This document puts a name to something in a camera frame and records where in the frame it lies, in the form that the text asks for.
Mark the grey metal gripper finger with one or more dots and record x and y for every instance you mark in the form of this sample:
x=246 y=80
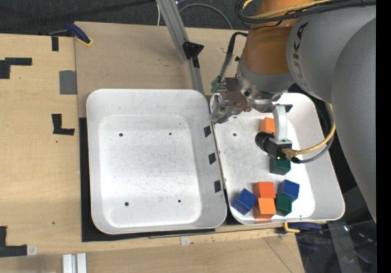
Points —
x=215 y=112
x=229 y=113

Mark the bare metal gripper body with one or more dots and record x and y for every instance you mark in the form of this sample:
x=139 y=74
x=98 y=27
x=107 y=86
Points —
x=236 y=94

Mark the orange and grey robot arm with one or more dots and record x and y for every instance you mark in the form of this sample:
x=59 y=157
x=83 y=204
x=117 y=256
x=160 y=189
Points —
x=342 y=61

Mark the orange cube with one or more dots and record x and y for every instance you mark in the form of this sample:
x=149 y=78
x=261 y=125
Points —
x=265 y=208
x=264 y=189
x=267 y=125

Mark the white plastic tray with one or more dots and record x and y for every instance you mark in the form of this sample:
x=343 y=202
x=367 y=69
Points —
x=149 y=162
x=244 y=158

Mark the green cube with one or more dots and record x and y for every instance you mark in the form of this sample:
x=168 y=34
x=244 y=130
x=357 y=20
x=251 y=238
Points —
x=279 y=167
x=284 y=204

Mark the blue cube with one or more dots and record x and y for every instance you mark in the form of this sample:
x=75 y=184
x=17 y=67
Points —
x=244 y=201
x=289 y=188

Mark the black cylinder on white bracket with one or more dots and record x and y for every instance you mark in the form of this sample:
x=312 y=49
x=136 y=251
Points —
x=276 y=143

